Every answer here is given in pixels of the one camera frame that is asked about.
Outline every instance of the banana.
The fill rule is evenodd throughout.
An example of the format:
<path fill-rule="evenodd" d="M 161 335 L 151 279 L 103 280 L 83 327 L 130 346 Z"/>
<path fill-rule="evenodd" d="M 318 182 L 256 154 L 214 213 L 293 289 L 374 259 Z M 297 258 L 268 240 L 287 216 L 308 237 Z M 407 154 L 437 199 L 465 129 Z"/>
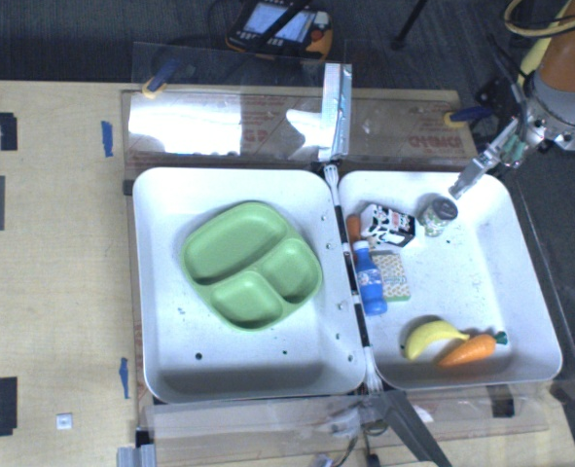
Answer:
<path fill-rule="evenodd" d="M 468 334 L 458 331 L 445 320 L 435 320 L 419 325 L 406 339 L 404 352 L 409 360 L 414 360 L 425 348 L 434 341 L 441 339 L 469 339 Z"/>

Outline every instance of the small box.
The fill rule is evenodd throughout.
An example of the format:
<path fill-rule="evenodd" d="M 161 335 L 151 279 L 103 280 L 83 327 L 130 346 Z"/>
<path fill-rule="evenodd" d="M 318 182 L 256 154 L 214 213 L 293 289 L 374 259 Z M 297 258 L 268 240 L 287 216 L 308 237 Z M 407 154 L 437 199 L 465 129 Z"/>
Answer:
<path fill-rule="evenodd" d="M 411 288 L 402 257 L 388 251 L 379 251 L 372 253 L 372 261 L 380 270 L 384 298 L 389 302 L 409 300 Z"/>
<path fill-rule="evenodd" d="M 361 236 L 372 251 L 399 253 L 414 239 L 415 218 L 380 204 L 370 204 L 361 213 Z"/>

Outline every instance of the tripod leg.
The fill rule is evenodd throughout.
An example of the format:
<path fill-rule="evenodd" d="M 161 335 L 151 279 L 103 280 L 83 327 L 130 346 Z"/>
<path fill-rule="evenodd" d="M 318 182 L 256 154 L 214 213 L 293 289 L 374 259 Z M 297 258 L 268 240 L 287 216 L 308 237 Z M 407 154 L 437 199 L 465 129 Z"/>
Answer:
<path fill-rule="evenodd" d="M 445 453 L 414 410 L 404 392 L 394 389 L 378 396 L 377 405 L 383 413 L 384 421 L 399 436 L 417 460 L 434 462 L 438 467 L 451 467 Z"/>
<path fill-rule="evenodd" d="M 428 0 L 418 0 L 418 2 L 416 2 L 416 5 L 414 6 L 413 11 L 409 15 L 406 23 L 404 24 L 404 27 L 399 32 L 399 34 L 395 38 L 393 38 L 393 41 L 391 42 L 391 49 L 397 51 L 404 47 L 405 45 L 404 40 L 406 39 L 406 35 L 408 35 L 409 31 L 413 27 L 414 22 L 421 14 L 421 11 L 423 10 L 423 7 L 425 7 L 427 1 Z"/>

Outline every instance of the plywood surface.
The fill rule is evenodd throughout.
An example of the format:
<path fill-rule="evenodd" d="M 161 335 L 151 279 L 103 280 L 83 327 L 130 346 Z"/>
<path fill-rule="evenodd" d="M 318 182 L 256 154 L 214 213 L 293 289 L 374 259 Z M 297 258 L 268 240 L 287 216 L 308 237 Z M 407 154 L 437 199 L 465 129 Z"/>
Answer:
<path fill-rule="evenodd" d="M 0 377 L 18 378 L 18 427 L 0 437 L 0 467 L 116 465 L 117 448 L 133 443 L 142 378 L 122 192 L 121 95 L 129 88 L 0 82 L 0 112 L 18 118 L 18 150 L 0 151 Z M 112 157 L 101 122 L 112 125 Z M 546 404 L 548 430 L 442 447 L 457 465 L 575 465 L 561 406 L 549 396 Z M 56 429 L 59 413 L 73 414 L 71 429 Z M 413 461 L 405 447 L 378 454 L 383 464 Z M 293 460 L 245 464 L 308 465 L 311 457 Z M 345 465 L 365 465 L 362 454 Z"/>

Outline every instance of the plastic bottle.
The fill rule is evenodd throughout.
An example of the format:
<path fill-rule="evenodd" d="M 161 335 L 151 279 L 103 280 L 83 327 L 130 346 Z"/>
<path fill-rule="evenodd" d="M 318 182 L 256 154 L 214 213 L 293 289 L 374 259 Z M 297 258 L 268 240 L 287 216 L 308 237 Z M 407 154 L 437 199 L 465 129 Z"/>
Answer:
<path fill-rule="evenodd" d="M 386 312 L 387 305 L 382 291 L 380 270 L 369 255 L 369 242 L 357 240 L 352 245 L 356 255 L 356 280 L 363 300 L 366 315 L 380 315 Z"/>

